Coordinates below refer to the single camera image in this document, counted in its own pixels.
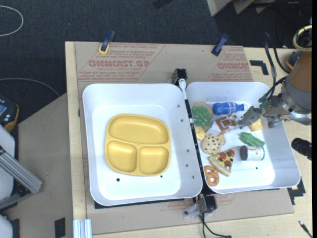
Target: green vegetable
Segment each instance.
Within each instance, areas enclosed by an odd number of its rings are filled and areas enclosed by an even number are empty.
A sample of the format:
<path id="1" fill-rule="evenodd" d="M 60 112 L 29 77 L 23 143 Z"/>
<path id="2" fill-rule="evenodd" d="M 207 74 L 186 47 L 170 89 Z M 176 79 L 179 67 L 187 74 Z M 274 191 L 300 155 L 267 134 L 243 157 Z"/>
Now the green vegetable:
<path id="1" fill-rule="evenodd" d="M 251 146 L 264 146 L 265 143 L 258 138 L 254 137 L 251 133 L 242 132 L 240 139 L 243 143 Z"/>
<path id="2" fill-rule="evenodd" d="M 192 108 L 192 115 L 195 125 L 197 126 L 205 126 L 211 125 L 210 122 L 210 114 L 206 107 L 204 106 L 197 106 Z"/>

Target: blue toy water bottle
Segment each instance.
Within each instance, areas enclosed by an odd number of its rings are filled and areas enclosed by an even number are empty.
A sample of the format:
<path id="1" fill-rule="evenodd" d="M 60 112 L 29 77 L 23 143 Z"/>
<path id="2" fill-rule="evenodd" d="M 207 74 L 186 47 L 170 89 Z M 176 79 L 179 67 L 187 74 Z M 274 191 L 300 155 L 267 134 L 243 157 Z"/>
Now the blue toy water bottle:
<path id="1" fill-rule="evenodd" d="M 212 106 L 215 115 L 228 115 L 238 111 L 244 111 L 244 104 L 236 104 L 235 102 L 215 103 Z"/>

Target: toy pizza slice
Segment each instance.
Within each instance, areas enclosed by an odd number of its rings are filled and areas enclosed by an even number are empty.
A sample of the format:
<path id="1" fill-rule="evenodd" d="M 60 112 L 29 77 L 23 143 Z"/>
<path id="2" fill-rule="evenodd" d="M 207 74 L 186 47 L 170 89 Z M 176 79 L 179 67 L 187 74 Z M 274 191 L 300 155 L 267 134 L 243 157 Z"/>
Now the toy pizza slice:
<path id="1" fill-rule="evenodd" d="M 214 168 L 216 168 L 221 174 L 230 176 L 231 166 L 233 163 L 235 148 L 230 148 L 227 151 L 217 153 L 208 157 L 209 162 Z"/>

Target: silver can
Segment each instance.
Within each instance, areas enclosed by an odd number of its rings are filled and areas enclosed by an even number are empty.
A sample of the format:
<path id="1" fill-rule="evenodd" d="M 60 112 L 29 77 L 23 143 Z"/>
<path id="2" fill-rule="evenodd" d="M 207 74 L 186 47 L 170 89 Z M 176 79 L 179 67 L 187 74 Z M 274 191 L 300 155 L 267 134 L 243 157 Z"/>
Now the silver can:
<path id="1" fill-rule="evenodd" d="M 244 161 L 261 161 L 264 158 L 264 148 L 260 145 L 243 145 L 240 147 L 240 157 Z"/>

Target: table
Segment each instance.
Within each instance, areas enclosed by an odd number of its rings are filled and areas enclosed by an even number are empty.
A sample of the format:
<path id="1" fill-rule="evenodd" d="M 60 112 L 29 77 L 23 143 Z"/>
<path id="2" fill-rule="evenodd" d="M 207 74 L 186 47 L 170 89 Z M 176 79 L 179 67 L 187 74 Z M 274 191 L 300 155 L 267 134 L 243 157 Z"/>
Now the table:
<path id="1" fill-rule="evenodd" d="M 279 58 L 286 61 L 286 58 L 294 50 L 279 49 Z M 70 159 L 71 159 L 71 179 L 72 179 L 72 200 L 74 220 L 84 220 L 87 218 L 85 204 L 85 188 L 83 174 L 82 144 L 80 134 L 80 119 L 78 117 L 78 89 L 76 71 L 76 52 L 75 42 L 65 43 L 66 52 L 66 75 L 67 75 L 67 99 L 68 99 L 68 118 L 69 118 L 69 140 L 70 140 Z M 265 50 L 262 48 L 244 48 L 247 60 L 263 60 L 269 64 Z M 271 77 L 263 77 L 259 67 L 250 67 L 252 78 L 270 86 Z M 278 78 L 286 76 L 286 73 L 278 69 Z M 299 137 L 311 142 L 311 126 L 290 121 L 284 123 L 290 141 Z M 244 220 L 214 222 L 210 224 L 211 229 L 219 234 L 230 234 L 232 237 L 305 237 L 307 234 L 300 227 L 298 221 L 301 220 L 312 232 L 312 163 L 305 156 L 294 152 L 296 160 L 303 178 L 306 194 L 295 199 L 294 214 L 260 217 Z M 169 228 L 156 228 L 149 230 L 130 231 L 122 233 L 112 233 L 95 235 L 94 237 L 202 237 L 202 225 L 193 224 L 176 226 Z"/>

